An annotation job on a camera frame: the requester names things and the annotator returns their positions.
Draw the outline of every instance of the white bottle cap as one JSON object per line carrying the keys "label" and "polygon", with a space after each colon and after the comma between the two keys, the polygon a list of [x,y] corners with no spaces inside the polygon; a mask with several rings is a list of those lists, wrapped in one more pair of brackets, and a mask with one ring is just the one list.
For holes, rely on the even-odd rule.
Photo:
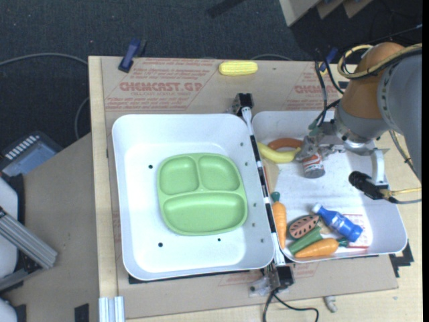
{"label": "white bottle cap", "polygon": [[314,213],[319,212],[320,208],[322,207],[322,204],[317,203],[315,206],[313,206],[313,208],[311,209],[311,211],[313,211]]}

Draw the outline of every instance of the blue clamp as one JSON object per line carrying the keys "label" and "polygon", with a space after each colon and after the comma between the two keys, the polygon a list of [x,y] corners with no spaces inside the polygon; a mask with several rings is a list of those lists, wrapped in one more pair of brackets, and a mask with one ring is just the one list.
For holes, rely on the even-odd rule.
{"label": "blue clamp", "polygon": [[137,38],[133,38],[128,46],[128,51],[124,58],[122,59],[121,63],[118,66],[119,70],[122,70],[123,72],[129,72],[131,67],[133,66],[133,57],[138,53],[140,49],[140,40]]}

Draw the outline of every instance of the toy carrot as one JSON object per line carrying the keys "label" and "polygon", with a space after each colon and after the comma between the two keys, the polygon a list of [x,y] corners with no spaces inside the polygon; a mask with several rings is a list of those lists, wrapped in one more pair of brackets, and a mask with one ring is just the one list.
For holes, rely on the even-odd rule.
{"label": "toy carrot", "polygon": [[275,223],[275,229],[277,230],[277,235],[279,238],[279,243],[281,249],[286,247],[286,207],[279,202],[280,194],[278,192],[273,192],[271,197],[274,201],[274,204],[271,206],[273,209],[273,217]]}
{"label": "toy carrot", "polygon": [[339,240],[333,237],[321,239],[297,252],[295,258],[330,255],[335,253],[340,246],[347,247],[347,244],[348,241],[345,237]]}

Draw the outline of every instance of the brown oval toy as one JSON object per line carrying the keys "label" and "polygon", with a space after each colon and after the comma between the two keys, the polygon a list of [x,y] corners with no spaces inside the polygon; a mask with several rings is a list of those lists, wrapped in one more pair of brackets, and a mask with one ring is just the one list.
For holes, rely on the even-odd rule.
{"label": "brown oval toy", "polygon": [[319,222],[319,218],[320,218],[319,215],[307,215],[297,219],[289,227],[289,234],[294,239],[301,238],[309,231],[313,230],[313,228]]}

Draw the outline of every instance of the robotic hand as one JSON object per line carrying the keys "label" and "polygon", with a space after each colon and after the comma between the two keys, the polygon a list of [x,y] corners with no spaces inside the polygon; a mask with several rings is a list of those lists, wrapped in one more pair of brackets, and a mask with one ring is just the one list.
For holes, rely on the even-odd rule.
{"label": "robotic hand", "polygon": [[[366,50],[354,73],[345,60],[357,50]],[[336,105],[334,119],[315,127],[304,138],[296,159],[301,161],[320,152],[351,151],[373,157],[372,178],[360,172],[349,180],[373,199],[380,199],[384,182],[383,154],[373,145],[386,131],[405,138],[412,168],[422,181],[422,44],[404,48],[386,42],[376,46],[358,46],[349,50],[338,63],[338,70],[350,79]]]}

